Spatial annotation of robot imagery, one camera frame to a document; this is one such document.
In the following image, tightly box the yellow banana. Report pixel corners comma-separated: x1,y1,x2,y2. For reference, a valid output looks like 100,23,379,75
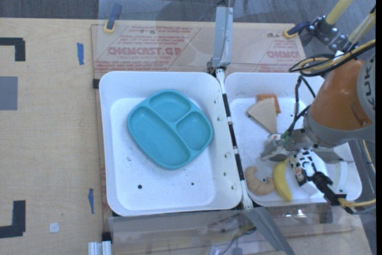
272,158,294,202

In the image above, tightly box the white plastic tray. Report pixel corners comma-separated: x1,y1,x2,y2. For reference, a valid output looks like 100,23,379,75
223,72,363,208
98,70,244,217

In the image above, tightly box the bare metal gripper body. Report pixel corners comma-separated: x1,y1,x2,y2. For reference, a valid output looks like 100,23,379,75
285,128,313,152

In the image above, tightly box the tan croissant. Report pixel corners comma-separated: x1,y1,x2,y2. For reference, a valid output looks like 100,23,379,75
244,165,276,196

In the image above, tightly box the brown cardboard board red print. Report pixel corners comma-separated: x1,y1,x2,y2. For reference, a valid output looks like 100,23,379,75
91,23,308,236

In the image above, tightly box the orange biscuit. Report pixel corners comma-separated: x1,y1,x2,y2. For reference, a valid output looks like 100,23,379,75
257,93,282,115

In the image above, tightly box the beige bread slice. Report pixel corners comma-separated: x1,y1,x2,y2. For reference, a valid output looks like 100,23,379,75
246,97,279,134

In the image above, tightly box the white carton with black spots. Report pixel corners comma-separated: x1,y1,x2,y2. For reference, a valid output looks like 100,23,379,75
289,148,325,189

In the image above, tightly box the blue divided plate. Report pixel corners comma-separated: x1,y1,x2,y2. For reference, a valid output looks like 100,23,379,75
127,89,214,171

